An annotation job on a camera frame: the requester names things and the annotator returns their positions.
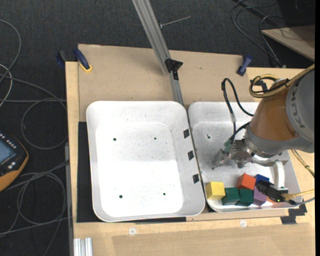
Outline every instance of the empty white tray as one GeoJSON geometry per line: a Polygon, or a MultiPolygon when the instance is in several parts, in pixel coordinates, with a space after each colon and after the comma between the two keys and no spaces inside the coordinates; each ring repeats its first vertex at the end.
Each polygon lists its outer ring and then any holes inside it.
{"type": "MultiPolygon", "coordinates": [[[[239,128],[249,122],[252,117],[241,111],[236,102],[230,103],[236,117],[236,126],[239,128]]],[[[259,103],[244,102],[242,106],[250,113],[255,113],[259,103]]],[[[216,167],[212,170],[211,163],[219,149],[224,148],[224,143],[233,134],[233,123],[230,113],[225,102],[195,102],[188,109],[191,133],[194,141],[196,155],[199,163],[199,168],[204,185],[213,182],[223,182],[224,187],[235,187],[238,177],[243,173],[251,176],[260,174],[270,179],[270,182],[275,182],[275,173],[272,167],[264,167],[257,163],[247,163],[243,168],[238,168],[237,164],[230,160],[225,165],[216,167]]],[[[236,140],[243,138],[245,130],[240,131],[236,140]]],[[[284,165],[285,182],[284,186],[288,188],[290,194],[300,192],[298,180],[295,171],[290,161],[290,156],[287,151],[282,155],[277,155],[273,160],[288,161],[284,165]]],[[[301,202],[302,197],[294,199],[296,202],[301,202]]],[[[259,209],[274,209],[274,208],[294,208],[286,202],[264,203],[262,206],[250,205],[249,207],[222,205],[221,200],[206,200],[209,206],[217,212],[231,212],[240,210],[259,210],[259,209]]]]}
{"type": "Polygon", "coordinates": [[[92,203],[103,221],[202,212],[203,187],[185,108],[171,101],[96,101],[86,111],[92,203]]]}

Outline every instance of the red block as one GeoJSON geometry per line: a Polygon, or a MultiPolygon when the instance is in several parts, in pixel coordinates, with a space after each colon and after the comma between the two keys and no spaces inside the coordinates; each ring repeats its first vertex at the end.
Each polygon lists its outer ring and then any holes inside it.
{"type": "Polygon", "coordinates": [[[254,190],[256,185],[256,178],[246,173],[242,174],[236,183],[238,189],[254,190]]]}

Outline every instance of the black floor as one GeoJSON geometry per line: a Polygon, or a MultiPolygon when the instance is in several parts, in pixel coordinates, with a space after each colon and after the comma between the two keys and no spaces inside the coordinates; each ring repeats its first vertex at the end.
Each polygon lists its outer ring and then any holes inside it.
{"type": "MultiPolygon", "coordinates": [[[[280,27],[315,23],[315,0],[248,0],[252,6],[260,6],[266,15],[275,18],[280,27]]],[[[152,0],[155,15],[160,23],[191,16],[184,21],[167,25],[163,34],[170,50],[195,51],[219,54],[253,56],[252,67],[276,67],[279,63],[288,68],[306,68],[312,62],[279,43],[266,39],[274,50],[278,62],[244,37],[234,26],[231,12],[233,0],[152,0]]],[[[261,18],[249,9],[237,7],[239,25],[248,36],[265,51],[261,42],[259,25],[261,18]]],[[[34,83],[65,99],[65,74],[57,64],[56,54],[63,49],[68,59],[74,60],[73,48],[78,43],[149,48],[147,36],[130,0],[1,0],[0,20],[11,23],[21,35],[21,52],[11,69],[14,78],[34,83]]],[[[273,28],[263,24],[263,29],[273,28]]],[[[19,48],[19,40],[12,28],[0,22],[0,64],[9,67],[19,48]]],[[[9,81],[0,84],[0,99],[7,94],[9,81]]],[[[14,82],[9,100],[39,100],[51,98],[49,94],[30,85],[14,82]]],[[[42,102],[26,115],[32,103],[5,102],[0,107],[0,128],[15,135],[26,147],[30,159],[23,174],[44,172],[65,160],[64,143],[67,135],[67,118],[57,102],[42,102]]],[[[64,168],[54,173],[65,183],[64,168]]],[[[26,180],[20,177],[15,184],[26,180]]],[[[55,233],[58,222],[33,226],[20,216],[11,229],[17,215],[17,196],[21,187],[0,192],[0,255],[44,255],[55,233]]],[[[35,222],[54,220],[61,212],[62,189],[52,179],[41,178],[27,188],[20,206],[24,215],[35,222]]],[[[66,256],[68,248],[68,222],[63,220],[46,255],[66,256]]]]}

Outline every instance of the black clamp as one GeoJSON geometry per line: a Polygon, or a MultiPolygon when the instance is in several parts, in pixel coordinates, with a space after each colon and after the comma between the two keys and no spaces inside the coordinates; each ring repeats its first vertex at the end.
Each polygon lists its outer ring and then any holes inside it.
{"type": "Polygon", "coordinates": [[[182,66],[183,62],[167,58],[164,63],[168,72],[172,72],[173,79],[178,81],[178,69],[182,66]]]}

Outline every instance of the device screen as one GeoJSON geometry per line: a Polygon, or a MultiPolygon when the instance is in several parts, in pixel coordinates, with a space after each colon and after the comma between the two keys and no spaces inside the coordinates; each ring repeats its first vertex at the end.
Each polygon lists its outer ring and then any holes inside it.
{"type": "Polygon", "coordinates": [[[0,140],[0,164],[3,164],[15,155],[16,153],[0,140]]]}

